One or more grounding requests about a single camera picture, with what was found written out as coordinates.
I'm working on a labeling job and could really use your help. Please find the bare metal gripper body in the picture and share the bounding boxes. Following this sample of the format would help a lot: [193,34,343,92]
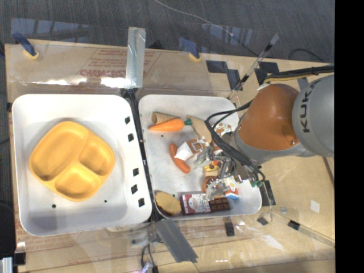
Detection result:
[212,146,258,183]

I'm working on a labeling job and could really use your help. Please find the brown doughnut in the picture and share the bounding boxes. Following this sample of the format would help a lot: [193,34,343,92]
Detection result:
[202,176,217,193]

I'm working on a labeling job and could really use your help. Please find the brown cardboard board red print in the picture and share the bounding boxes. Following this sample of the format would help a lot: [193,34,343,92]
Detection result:
[4,38,335,273]

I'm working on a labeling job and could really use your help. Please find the tan pizza slice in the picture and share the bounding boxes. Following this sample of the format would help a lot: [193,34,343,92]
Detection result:
[185,114,214,145]

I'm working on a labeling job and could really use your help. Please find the round brown biscuit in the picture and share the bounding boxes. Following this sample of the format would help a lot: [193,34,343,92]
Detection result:
[154,191,183,217]

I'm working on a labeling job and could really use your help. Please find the orange carrot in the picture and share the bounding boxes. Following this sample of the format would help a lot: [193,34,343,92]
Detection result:
[148,118,193,133]

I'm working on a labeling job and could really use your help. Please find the tan waffle cone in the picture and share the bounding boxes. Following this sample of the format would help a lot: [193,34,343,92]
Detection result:
[150,111,181,125]

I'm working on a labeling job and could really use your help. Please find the red sausage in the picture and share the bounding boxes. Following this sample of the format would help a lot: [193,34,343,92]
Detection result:
[168,143,191,174]

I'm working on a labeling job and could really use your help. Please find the dark red carton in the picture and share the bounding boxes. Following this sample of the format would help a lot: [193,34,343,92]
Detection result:
[179,193,212,216]

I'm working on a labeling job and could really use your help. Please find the brown chocolate bar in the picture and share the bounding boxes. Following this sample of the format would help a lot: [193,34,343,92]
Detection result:
[208,197,232,213]

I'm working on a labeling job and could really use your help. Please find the white and brown carton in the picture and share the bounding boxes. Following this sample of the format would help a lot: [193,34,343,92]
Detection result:
[173,138,213,162]

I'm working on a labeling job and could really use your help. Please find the colourful shiny packet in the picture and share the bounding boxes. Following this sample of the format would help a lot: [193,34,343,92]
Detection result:
[205,175,240,201]

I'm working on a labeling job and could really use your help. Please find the white plastic tray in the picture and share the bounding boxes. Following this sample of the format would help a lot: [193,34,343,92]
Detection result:
[138,94,263,221]
[11,93,153,237]

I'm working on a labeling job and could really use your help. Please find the yellow divided plate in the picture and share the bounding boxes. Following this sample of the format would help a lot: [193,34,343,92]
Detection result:
[28,120,117,202]

